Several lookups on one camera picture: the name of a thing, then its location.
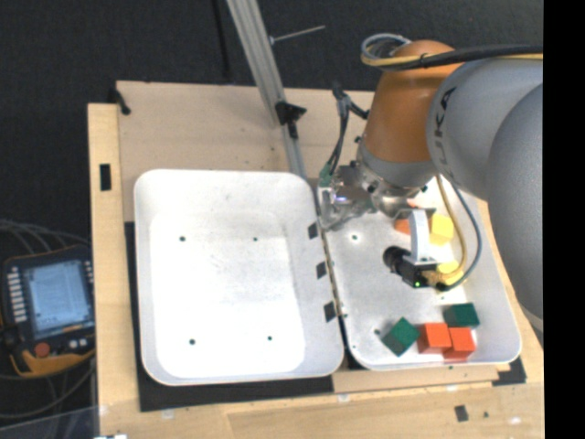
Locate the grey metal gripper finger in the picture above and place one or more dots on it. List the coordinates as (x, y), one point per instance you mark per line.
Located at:
(325, 208)
(347, 215)

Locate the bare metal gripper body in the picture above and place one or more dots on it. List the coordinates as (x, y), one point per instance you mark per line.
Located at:
(358, 186)

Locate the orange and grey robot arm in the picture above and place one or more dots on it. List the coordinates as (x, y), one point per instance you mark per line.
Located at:
(475, 126)

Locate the orange cube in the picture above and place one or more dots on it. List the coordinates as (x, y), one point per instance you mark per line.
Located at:
(462, 340)
(434, 336)
(403, 227)

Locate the white plastic tray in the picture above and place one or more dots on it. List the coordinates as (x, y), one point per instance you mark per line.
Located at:
(365, 281)
(228, 281)

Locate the yellow cube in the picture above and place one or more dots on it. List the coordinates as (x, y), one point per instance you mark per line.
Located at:
(441, 229)
(449, 268)

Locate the green cube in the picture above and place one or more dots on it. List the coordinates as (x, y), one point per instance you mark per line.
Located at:
(461, 314)
(400, 335)

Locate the brown cardboard board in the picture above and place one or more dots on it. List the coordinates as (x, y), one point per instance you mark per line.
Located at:
(196, 131)

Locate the black cylinder on white bracket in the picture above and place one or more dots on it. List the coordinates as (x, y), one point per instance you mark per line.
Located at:
(418, 245)

